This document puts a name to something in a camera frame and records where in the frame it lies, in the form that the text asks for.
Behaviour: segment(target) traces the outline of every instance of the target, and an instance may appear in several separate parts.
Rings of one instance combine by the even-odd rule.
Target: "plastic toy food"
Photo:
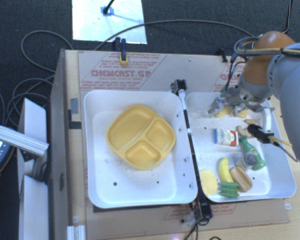
[[[243,152],[244,153],[252,153],[256,155],[257,158],[257,163],[256,165],[254,165],[252,167],[252,170],[257,171],[259,169],[261,169],[262,167],[266,166],[266,162],[261,158],[260,153],[257,151],[257,149],[255,148],[254,145],[251,145],[248,141],[247,141],[247,137],[243,136],[239,139],[239,142],[242,144],[243,146]]]
[[[236,182],[221,182],[219,195],[226,198],[237,198],[239,184]]]
[[[252,188],[252,181],[249,176],[240,167],[235,167],[230,170],[233,180],[239,184],[240,192],[247,192]]]
[[[172,127],[147,106],[136,104],[123,111],[106,131],[111,149],[139,170],[156,167],[176,142]]]
[[[234,182],[229,172],[229,160],[227,157],[222,158],[219,163],[219,174],[222,182]]]
[[[199,173],[204,193],[207,196],[214,195],[218,190],[218,181],[214,172],[211,170],[203,169],[200,170]]]
[[[235,130],[214,130],[214,141],[216,144],[235,147],[238,145],[238,133]]]

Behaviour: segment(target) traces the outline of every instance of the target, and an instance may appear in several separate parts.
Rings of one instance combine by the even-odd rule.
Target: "green spray bottle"
[[[256,158],[257,158],[257,163],[256,165],[254,165],[252,167],[252,170],[257,171],[259,169],[261,169],[262,167],[266,166],[266,162],[261,158],[261,155],[259,154],[259,152],[257,151],[257,149],[255,148],[254,145],[251,145],[246,136],[243,136],[241,138],[239,138],[239,142],[242,144],[243,146],[243,153],[253,153],[255,154]]]

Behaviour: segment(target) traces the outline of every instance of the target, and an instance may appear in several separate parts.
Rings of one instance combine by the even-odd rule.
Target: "yellow toy item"
[[[252,181],[242,168],[232,168],[230,174],[233,180],[239,184],[238,189],[240,192],[247,192],[252,188]]]
[[[247,115],[248,115],[248,112],[249,112],[249,109],[244,109],[240,112],[238,117],[246,118]],[[214,117],[221,118],[221,117],[224,117],[226,115],[233,115],[233,114],[234,114],[233,110],[231,110],[228,106],[224,106],[223,109],[220,112],[218,112],[214,115]]]
[[[199,171],[203,192],[207,195],[214,195],[218,191],[217,177],[213,171],[203,169]]]
[[[156,167],[176,142],[172,127],[147,106],[136,104],[123,111],[106,131],[111,149],[139,170]]]

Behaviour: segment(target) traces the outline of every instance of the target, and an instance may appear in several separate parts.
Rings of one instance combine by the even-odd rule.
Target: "white plastic tray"
[[[216,92],[193,92],[187,96],[186,104],[198,168],[213,171],[220,182],[219,161],[221,158],[228,157],[229,167],[233,168],[235,161],[242,155],[242,150],[240,145],[230,147],[215,144],[214,130],[216,128],[236,130],[239,125],[243,128],[248,125],[244,122],[245,118],[232,115],[209,118],[208,110],[218,95],[220,94]],[[271,106],[268,101],[262,105]],[[261,113],[254,113],[250,110],[247,119],[254,119],[262,126]],[[280,137],[273,114],[271,114],[271,125],[274,135]],[[252,188],[245,193],[239,192],[238,198],[223,197],[218,193],[208,198],[214,202],[223,203],[291,197],[296,191],[296,183],[287,155],[278,147],[272,144],[262,144],[256,138],[250,138],[248,142],[256,147],[266,162],[266,166],[260,170],[247,170],[246,173],[253,183]]]
[[[173,128],[176,142],[151,170],[138,170],[112,151],[106,131],[125,109],[142,104]],[[100,208],[173,205],[192,202],[198,193],[180,99],[162,91],[94,90],[84,98],[83,143],[88,164],[88,194]]]

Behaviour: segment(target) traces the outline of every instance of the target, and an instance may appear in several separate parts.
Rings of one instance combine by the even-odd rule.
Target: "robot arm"
[[[261,103],[275,95],[280,100],[287,136],[300,160],[300,43],[277,31],[252,39],[254,47],[249,50],[252,56],[248,52],[243,53],[248,58],[238,86],[228,88],[222,102],[233,108],[262,112]],[[235,51],[237,47],[244,50],[242,46],[245,45],[240,47],[237,43]]]

